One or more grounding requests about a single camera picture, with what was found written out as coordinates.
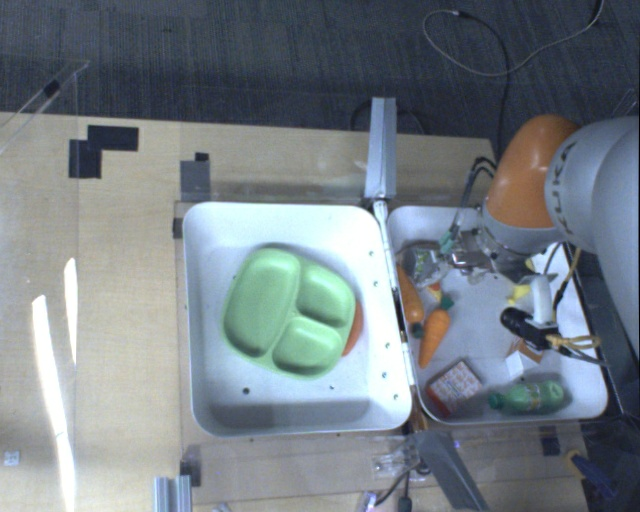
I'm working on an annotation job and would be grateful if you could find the black cylinder on white bracket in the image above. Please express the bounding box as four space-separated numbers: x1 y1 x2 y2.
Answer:
499 274 561 352

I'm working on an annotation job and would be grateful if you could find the green divided plate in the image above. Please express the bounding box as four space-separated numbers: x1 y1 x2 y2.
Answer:
221 246 359 381

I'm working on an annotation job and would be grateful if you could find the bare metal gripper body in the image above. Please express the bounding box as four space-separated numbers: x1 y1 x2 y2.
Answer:
446 228 503 278

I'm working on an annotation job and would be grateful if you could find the orange carrot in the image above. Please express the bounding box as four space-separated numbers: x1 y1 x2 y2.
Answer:
395 264 427 339
417 294 456 370

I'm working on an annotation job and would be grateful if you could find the orange round disc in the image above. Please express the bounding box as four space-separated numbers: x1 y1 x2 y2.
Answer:
341 299 365 358

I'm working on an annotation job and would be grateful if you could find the white and brown packet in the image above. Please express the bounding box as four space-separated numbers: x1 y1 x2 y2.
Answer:
504 337 545 380

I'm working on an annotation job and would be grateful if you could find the orange carton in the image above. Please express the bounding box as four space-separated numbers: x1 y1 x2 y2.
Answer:
425 359 485 419

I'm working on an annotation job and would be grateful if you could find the grey can with green label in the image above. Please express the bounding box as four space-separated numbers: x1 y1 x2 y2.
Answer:
403 246 448 289

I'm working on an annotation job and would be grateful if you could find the green plastic bottle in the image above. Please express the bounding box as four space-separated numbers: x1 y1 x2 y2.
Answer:
487 379 567 417

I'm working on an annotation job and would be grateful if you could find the white plastic tray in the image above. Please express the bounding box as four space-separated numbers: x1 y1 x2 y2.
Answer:
181 201 414 439
386 205 611 427

